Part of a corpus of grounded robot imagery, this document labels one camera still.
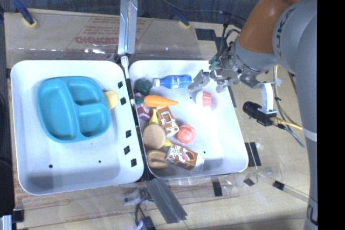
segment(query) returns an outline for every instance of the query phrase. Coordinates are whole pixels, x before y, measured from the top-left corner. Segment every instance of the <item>orange carrot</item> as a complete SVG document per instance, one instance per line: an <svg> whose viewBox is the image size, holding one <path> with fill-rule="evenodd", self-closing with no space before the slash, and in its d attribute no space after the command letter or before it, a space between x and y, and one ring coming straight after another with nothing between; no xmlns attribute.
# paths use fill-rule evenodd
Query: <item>orange carrot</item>
<svg viewBox="0 0 345 230"><path fill-rule="evenodd" d="M162 96L147 95L144 98L144 104L146 104L148 107L167 107L175 106L178 104L178 102Z"/></svg>

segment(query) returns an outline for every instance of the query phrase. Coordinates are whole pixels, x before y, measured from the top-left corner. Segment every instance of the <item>blue bottle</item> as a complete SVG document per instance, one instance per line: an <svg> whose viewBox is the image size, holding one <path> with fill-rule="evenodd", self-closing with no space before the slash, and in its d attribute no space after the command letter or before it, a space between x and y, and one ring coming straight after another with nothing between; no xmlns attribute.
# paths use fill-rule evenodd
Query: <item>blue bottle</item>
<svg viewBox="0 0 345 230"><path fill-rule="evenodd" d="M165 86L169 89L187 88L191 83L192 77L190 75L170 75L163 79L153 79L153 86Z"/></svg>

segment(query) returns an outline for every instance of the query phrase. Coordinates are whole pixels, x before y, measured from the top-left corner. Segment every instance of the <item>blue bowl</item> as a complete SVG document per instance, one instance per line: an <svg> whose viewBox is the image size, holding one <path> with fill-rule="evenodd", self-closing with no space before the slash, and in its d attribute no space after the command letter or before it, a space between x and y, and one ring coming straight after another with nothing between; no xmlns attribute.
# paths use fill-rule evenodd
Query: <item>blue bowl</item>
<svg viewBox="0 0 345 230"><path fill-rule="evenodd" d="M98 137L110 126L103 91L83 76L44 81L37 91L37 108L44 131L60 143Z"/></svg>

